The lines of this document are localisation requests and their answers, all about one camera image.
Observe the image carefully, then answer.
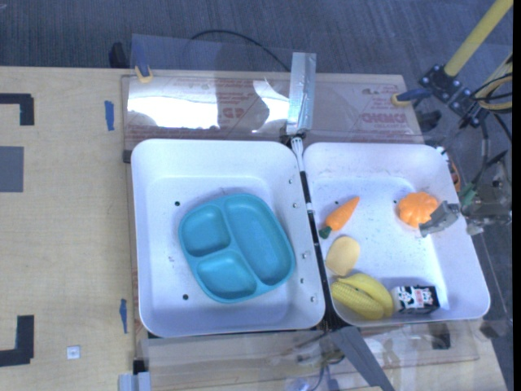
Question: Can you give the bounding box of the thin black and white rod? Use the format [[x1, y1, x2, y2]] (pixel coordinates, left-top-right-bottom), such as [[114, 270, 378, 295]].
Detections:
[[290, 136, 328, 328]]

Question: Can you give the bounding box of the brown cardboard board red print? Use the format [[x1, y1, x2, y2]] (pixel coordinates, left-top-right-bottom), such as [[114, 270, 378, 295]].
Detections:
[[120, 73, 427, 338]]

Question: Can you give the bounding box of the pale yellow potato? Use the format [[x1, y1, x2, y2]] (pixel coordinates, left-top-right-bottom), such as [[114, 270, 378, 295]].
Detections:
[[325, 235, 361, 278]]

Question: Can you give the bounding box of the yellow corn cob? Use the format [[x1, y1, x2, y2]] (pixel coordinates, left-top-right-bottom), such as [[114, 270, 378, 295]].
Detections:
[[330, 280, 385, 322]]

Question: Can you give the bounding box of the white plastic tray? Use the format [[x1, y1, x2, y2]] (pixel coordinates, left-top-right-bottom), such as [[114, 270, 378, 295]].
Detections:
[[129, 138, 327, 339], [303, 141, 492, 328]]

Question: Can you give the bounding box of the orange carrot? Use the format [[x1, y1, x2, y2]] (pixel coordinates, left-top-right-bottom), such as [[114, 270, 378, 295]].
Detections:
[[318, 195, 361, 240]]

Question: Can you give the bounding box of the blue divided plate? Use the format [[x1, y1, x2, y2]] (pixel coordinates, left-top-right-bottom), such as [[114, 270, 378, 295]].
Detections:
[[177, 192, 297, 305]]

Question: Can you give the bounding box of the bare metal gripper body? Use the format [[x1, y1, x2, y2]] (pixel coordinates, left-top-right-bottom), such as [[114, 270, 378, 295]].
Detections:
[[459, 173, 513, 226]]

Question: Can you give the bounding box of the yellow banana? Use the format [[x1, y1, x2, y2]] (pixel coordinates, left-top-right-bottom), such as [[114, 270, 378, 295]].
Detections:
[[337, 272, 396, 318]]

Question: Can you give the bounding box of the orange pumpkin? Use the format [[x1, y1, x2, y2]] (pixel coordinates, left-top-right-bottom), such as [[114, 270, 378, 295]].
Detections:
[[396, 191, 440, 229]]

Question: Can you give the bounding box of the black and white cow carton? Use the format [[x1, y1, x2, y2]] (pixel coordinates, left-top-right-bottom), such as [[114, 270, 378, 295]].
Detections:
[[391, 284, 441, 314]]

